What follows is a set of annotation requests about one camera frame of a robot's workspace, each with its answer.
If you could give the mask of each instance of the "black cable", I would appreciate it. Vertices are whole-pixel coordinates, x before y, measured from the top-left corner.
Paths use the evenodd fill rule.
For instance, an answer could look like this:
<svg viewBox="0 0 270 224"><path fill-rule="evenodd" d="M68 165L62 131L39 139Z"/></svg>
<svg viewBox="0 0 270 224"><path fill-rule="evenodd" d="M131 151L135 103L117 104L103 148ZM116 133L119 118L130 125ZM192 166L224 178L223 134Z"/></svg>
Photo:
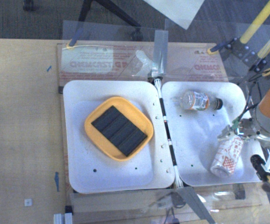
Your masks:
<svg viewBox="0 0 270 224"><path fill-rule="evenodd" d="M169 216L169 212L170 212L170 209L168 210L168 212L167 212L167 214L166 214L166 218L165 218L165 221L164 221L164 223L163 223L163 224L165 224L165 223L166 223L166 221L167 221L167 219L168 219L168 216Z"/></svg>
<svg viewBox="0 0 270 224"><path fill-rule="evenodd" d="M261 93L261 89L260 89L258 81L257 81L257 88L258 88L258 92L259 92L259 98L260 98L260 100L262 100L262 93Z"/></svg>
<svg viewBox="0 0 270 224"><path fill-rule="evenodd" d="M247 102L246 102L246 105L245 105L244 109L242 110L242 112L244 112L248 108L248 106L249 106L249 102L250 102L251 97L252 97L252 95L251 95L252 94L252 90L253 90L255 84L256 83L253 82L252 85L249 88L249 93L248 93L248 96L247 96Z"/></svg>
<svg viewBox="0 0 270 224"><path fill-rule="evenodd" d="M173 218L175 218L173 207L171 208Z"/></svg>
<svg viewBox="0 0 270 224"><path fill-rule="evenodd" d="M259 104L259 103L256 103L256 104L254 104L254 105L248 107L248 108L241 114L241 116L243 116L243 115L244 115L246 112L248 112L250 109L256 108L256 106L257 106L258 104Z"/></svg>
<svg viewBox="0 0 270 224"><path fill-rule="evenodd" d="M264 71L262 71L262 72L259 72L259 73L255 74L255 75L253 75L253 76L248 80L248 82L257 81L260 77L262 77L262 74L265 74L265 73L268 73L268 72L270 72L269 69L264 70Z"/></svg>
<svg viewBox="0 0 270 224"><path fill-rule="evenodd" d="M174 208L180 209L180 208L183 208L184 206L185 206L185 204L181 205L181 206L175 206Z"/></svg>

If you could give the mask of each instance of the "bottle label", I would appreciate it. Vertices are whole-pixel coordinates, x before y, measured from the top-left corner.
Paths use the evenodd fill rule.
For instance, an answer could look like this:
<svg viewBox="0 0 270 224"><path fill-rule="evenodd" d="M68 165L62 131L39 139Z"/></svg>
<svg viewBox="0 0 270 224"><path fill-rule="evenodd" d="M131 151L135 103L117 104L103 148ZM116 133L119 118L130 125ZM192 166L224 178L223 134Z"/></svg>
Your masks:
<svg viewBox="0 0 270 224"><path fill-rule="evenodd" d="M243 139L236 134L220 139L218 151L210 168L218 177L231 176L236 168L243 147Z"/></svg>
<svg viewBox="0 0 270 224"><path fill-rule="evenodd" d="M194 92L194 102L190 110L205 110L208 107L208 96L204 93Z"/></svg>

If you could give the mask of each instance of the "black strip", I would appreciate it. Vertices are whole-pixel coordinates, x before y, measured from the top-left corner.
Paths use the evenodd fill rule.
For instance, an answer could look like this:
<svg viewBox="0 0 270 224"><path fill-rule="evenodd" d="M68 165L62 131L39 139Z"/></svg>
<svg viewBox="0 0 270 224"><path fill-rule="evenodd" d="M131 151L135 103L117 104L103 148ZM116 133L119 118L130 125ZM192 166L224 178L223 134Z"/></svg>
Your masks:
<svg viewBox="0 0 270 224"><path fill-rule="evenodd" d="M91 124L125 156L129 156L147 137L114 106Z"/></svg>
<svg viewBox="0 0 270 224"><path fill-rule="evenodd" d="M175 158L173 146L172 145L169 145L169 148L170 148L170 153L171 153L171 158L172 158L173 166L176 166L177 163L176 163L176 158Z"/></svg>
<svg viewBox="0 0 270 224"><path fill-rule="evenodd" d="M170 140L171 136L170 136L170 132L169 132L169 128L168 128L168 122L166 120L164 120L164 124L165 124L165 128L166 128L167 138Z"/></svg>
<svg viewBox="0 0 270 224"><path fill-rule="evenodd" d="M63 86L58 87L58 93L59 94L63 94L63 88L64 88Z"/></svg>
<svg viewBox="0 0 270 224"><path fill-rule="evenodd" d="M159 103L161 104L161 109L162 109L163 116L166 116L166 111L165 111L165 107L164 107L163 98L159 98Z"/></svg>

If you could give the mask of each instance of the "wooden table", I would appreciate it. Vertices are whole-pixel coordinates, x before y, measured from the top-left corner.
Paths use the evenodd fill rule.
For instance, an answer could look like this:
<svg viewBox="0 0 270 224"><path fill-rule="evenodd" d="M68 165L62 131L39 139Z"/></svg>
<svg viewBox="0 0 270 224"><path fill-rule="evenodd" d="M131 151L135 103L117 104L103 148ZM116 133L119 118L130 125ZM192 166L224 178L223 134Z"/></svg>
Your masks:
<svg viewBox="0 0 270 224"><path fill-rule="evenodd" d="M0 39L0 223L52 223L55 213L64 213L67 198L57 81L57 44L61 42ZM239 217L239 223L270 223L269 201L260 185L246 186L256 190L260 205L232 209L236 206L228 203L229 209L211 213L213 218L219 223L238 223L234 217ZM196 192L206 193L204 189ZM32 199L32 206L25 207L25 199Z"/></svg>

